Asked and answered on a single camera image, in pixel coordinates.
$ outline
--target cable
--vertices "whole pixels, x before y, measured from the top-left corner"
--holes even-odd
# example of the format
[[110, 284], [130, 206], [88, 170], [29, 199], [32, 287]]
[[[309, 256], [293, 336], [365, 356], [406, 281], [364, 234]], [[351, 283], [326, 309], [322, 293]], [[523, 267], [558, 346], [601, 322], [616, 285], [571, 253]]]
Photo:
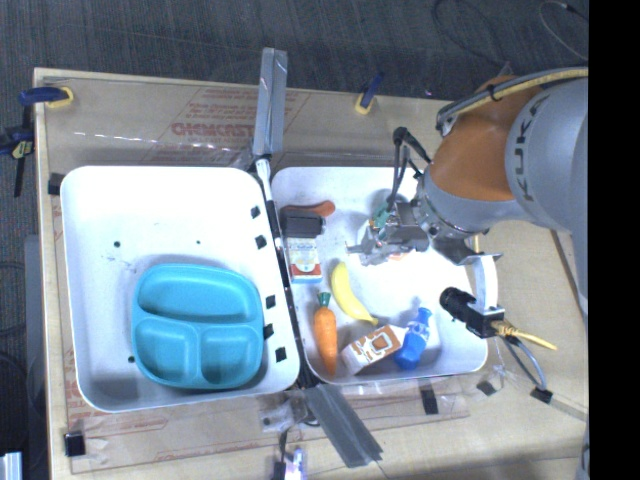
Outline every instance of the cable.
[[556, 347], [553, 343], [535, 336], [534, 334], [518, 329], [508, 320], [494, 320], [491, 322], [491, 327], [496, 330], [498, 336], [513, 336], [515, 338], [523, 338], [525, 340], [531, 341], [532, 343], [535, 343], [536, 345], [548, 348], [549, 350], [558, 350], [558, 347]]
[[436, 117], [436, 130], [441, 131], [445, 122], [462, 112], [469, 112], [470, 110], [484, 105], [485, 103], [499, 100], [509, 94], [514, 94], [531, 87], [556, 82], [558, 80], [587, 76], [589, 76], [588, 68], [557, 68], [513, 78], [506, 82], [490, 86], [484, 91], [480, 91], [467, 98], [449, 103], [440, 109]]
[[[509, 352], [511, 352], [511, 355], [514, 357], [514, 359], [516, 360], [516, 362], [518, 363], [520, 368], [522, 368], [522, 370], [527, 375], [527, 377], [529, 377], [529, 379], [531, 379], [531, 382], [533, 382], [536, 385], [537, 388], [539, 388], [539, 389], [541, 389], [543, 391], [546, 391], [547, 390], [547, 378], [546, 378], [544, 372], [542, 371], [542, 367], [540, 366], [540, 364], [536, 360], [535, 356], [526, 347], [526, 345], [524, 343], [522, 343], [522, 341], [520, 341], [518, 338], [515, 338], [514, 336], [501, 336], [501, 338], [504, 340], [505, 345], [507, 345], [507, 348], [509, 349]], [[539, 380], [536, 379], [533, 376], [533, 374], [529, 371], [529, 369], [524, 365], [524, 363], [522, 362], [522, 359], [520, 359], [518, 354], [516, 354], [516, 351], [513, 348], [513, 346], [516, 346], [520, 350], [522, 350], [522, 352], [527, 356], [529, 361], [531, 361], [531, 364], [533, 365], [533, 367], [536, 370], [536, 373], [538, 374]]]
[[[467, 5], [472, 11], [473, 11], [473, 16], [474, 19], [477, 20], [477, 18], [479, 17], [480, 19], [482, 19], [485, 22], [486, 25], [486, 30], [488, 30], [489, 35], [491, 36], [491, 40], [492, 42], [496, 45], [496, 48], [498, 49], [498, 53], [500, 55], [500, 57], [504, 58], [503, 52], [499, 47], [500, 41], [498, 40], [498, 36], [496, 35], [495, 31], [493, 30], [491, 23], [489, 22], [489, 20], [487, 19], [486, 16], [484, 16], [480, 10], [477, 7], [474, 7], [472, 4], [470, 4], [469, 2], [467, 2], [466, 0], [436, 0], [435, 3], [433, 4], [433, 7], [431, 8], [431, 17], [434, 21], [434, 23], [436, 24], [436, 28], [439, 28], [440, 31], [442, 32], [442, 34], [449, 39], [452, 43], [454, 43], [456, 46], [458, 46], [459, 48], [461, 48], [462, 50], [471, 53], [472, 55], [475, 55], [476, 57], [479, 57], [487, 62], [489, 62], [490, 64], [494, 65], [494, 66], [498, 66], [498, 67], [502, 67], [504, 66], [505, 62], [504, 60], [497, 60], [497, 59], [492, 59], [491, 57], [488, 57], [487, 55], [485, 55], [484, 53], [481, 53], [479, 51], [475, 51], [470, 49], [468, 46], [466, 46], [461, 39], [451, 35], [450, 33], [447, 32], [447, 28], [442, 24], [442, 22], [440, 21], [440, 16], [438, 14], [438, 10], [440, 8], [440, 6], [445, 3], [445, 2], [454, 2], [454, 3], [462, 3]], [[457, 16], [461, 15], [461, 12], [458, 11], [456, 13]]]
[[545, 29], [547, 29], [547, 32], [549, 32], [556, 41], [558, 41], [562, 46], [564, 46], [567, 50], [569, 50], [575, 56], [580, 57], [580, 59], [582, 59], [582, 60], [588, 61], [589, 57], [587, 57], [585, 55], [582, 55], [577, 50], [571, 48], [571, 46], [569, 46], [565, 41], [563, 41], [560, 38], [560, 36], [558, 36], [558, 34], [556, 34], [553, 31], [553, 29], [549, 26], [547, 21], [544, 19], [544, 14], [542, 13], [542, 9], [544, 8], [545, 5], [549, 5], [549, 4], [558, 5], [558, 6], [562, 7], [565, 11], [570, 12], [572, 14], [576, 14], [577, 16], [580, 16], [580, 18], [582, 18], [587, 23], [587, 25], [589, 24], [589, 19], [584, 14], [579, 12], [575, 7], [569, 5], [569, 4], [565, 3], [565, 2], [559, 2], [558, 0], [545, 0], [538, 7], [538, 16], [540, 16], [540, 20], [542, 21], [542, 25], [544, 26]]
[[397, 144], [395, 148], [395, 159], [394, 159], [394, 168], [393, 168], [393, 187], [391, 189], [391, 194], [387, 197], [387, 212], [391, 212], [393, 209], [393, 203], [396, 200], [396, 196], [398, 195], [398, 190], [400, 189], [400, 184], [402, 183], [402, 179], [404, 178], [404, 173], [407, 170], [407, 164], [409, 163], [410, 151], [408, 146], [402, 146], [402, 165], [398, 166], [400, 160], [400, 145]]

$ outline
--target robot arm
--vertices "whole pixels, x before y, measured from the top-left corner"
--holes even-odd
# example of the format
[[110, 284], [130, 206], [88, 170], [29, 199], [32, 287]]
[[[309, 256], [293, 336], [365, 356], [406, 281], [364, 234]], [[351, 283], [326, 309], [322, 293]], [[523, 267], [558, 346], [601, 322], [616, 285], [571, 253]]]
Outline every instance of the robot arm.
[[[476, 254], [469, 240], [503, 220], [568, 231], [586, 313], [588, 79], [586, 70], [559, 73], [581, 78], [544, 90], [540, 80], [548, 76], [525, 77], [519, 90], [520, 79], [496, 78], [471, 98], [470, 110], [459, 103], [445, 108], [437, 123], [443, 142], [433, 161], [421, 154], [428, 164], [414, 198], [397, 200], [392, 190], [360, 244], [348, 251], [359, 253], [363, 265], [376, 265], [394, 254], [433, 247], [464, 264]], [[502, 87], [505, 96], [499, 96]], [[489, 101], [483, 102], [487, 91]], [[447, 115], [451, 108], [454, 113]], [[415, 148], [415, 139], [399, 128], [397, 152], [403, 141]]]

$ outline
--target gray floor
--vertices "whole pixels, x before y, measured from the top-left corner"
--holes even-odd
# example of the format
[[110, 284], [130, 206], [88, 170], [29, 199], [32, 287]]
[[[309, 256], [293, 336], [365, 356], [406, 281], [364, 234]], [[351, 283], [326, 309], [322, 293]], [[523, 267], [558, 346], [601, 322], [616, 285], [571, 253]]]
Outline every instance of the gray floor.
[[[506, 63], [586, 64], [588, 16], [589, 0], [0, 0], [0, 126], [20, 124], [35, 66], [253, 84], [265, 46], [288, 52], [290, 87], [357, 92], [382, 71], [381, 94], [457, 99]], [[33, 156], [19, 198], [15, 165], [0, 156], [0, 454], [24, 449], [29, 406]]]

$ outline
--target yellow cable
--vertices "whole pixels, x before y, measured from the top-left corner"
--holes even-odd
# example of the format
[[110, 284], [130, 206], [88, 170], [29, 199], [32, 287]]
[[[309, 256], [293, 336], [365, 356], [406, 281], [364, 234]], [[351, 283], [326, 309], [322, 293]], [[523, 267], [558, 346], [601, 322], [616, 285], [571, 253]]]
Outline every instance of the yellow cable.
[[475, 103], [472, 103], [471, 105], [469, 105], [468, 107], [464, 107], [460, 110], [458, 110], [455, 114], [452, 115], [460, 115], [464, 112], [469, 112], [469, 110], [473, 110], [474, 108], [478, 108], [482, 105], [485, 105], [486, 103], [489, 103], [490, 101], [494, 101], [498, 100], [500, 98], [503, 98], [505, 96], [508, 96], [510, 94], [514, 94], [516, 92], [520, 92], [523, 91], [525, 89], [529, 89], [531, 87], [535, 87], [537, 85], [542, 85], [542, 84], [546, 84], [549, 82], [553, 82], [556, 80], [563, 80], [565, 78], [583, 78], [589, 76], [589, 69], [588, 68], [575, 68], [575, 69], [568, 69], [566, 71], [561, 71], [559, 73], [552, 73], [552, 74], [548, 74], [548, 75], [543, 75], [543, 76], [539, 76], [537, 78], [532, 78], [531, 80], [527, 80], [526, 82], [522, 82], [520, 84], [517, 85], [513, 85], [511, 87], [507, 87], [506, 89], [502, 89], [499, 91], [496, 91], [493, 93], [493, 97], [491, 96], [486, 96], [484, 98], [482, 98], [481, 100], [476, 101]]
[[496, 330], [496, 333], [498, 333], [498, 335], [500, 336], [514, 336], [516, 338], [522, 338], [531, 341], [532, 343], [540, 345], [541, 347], [546, 347], [551, 350], [558, 350], [558, 347], [556, 347], [553, 343], [550, 343], [547, 340], [543, 340], [538, 336], [534, 336], [533, 334], [523, 332], [520, 329], [514, 327], [507, 320], [494, 320], [493, 322], [491, 322], [491, 327], [493, 327]]

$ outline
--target blue clamp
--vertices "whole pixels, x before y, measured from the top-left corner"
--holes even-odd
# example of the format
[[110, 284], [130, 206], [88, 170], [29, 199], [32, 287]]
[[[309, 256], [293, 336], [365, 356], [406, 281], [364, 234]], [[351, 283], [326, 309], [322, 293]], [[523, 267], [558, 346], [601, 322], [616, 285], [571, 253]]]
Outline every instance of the blue clamp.
[[22, 91], [18, 101], [24, 107], [22, 124], [10, 128], [0, 128], [0, 155], [11, 155], [18, 161], [13, 196], [22, 193], [25, 157], [35, 150], [35, 132], [32, 122], [32, 107], [36, 103], [45, 103], [49, 107], [68, 105], [73, 101], [73, 93], [67, 87], [34, 87]]
[[18, 100], [23, 107], [36, 103], [46, 103], [50, 107], [68, 105], [73, 101], [73, 93], [68, 87], [34, 87], [22, 91]]
[[371, 107], [373, 106], [373, 97], [376, 95], [378, 86], [382, 83], [383, 79], [384, 73], [380, 72], [363, 87], [360, 95], [358, 96], [358, 100], [356, 101], [356, 112], [366, 115], [371, 111]]

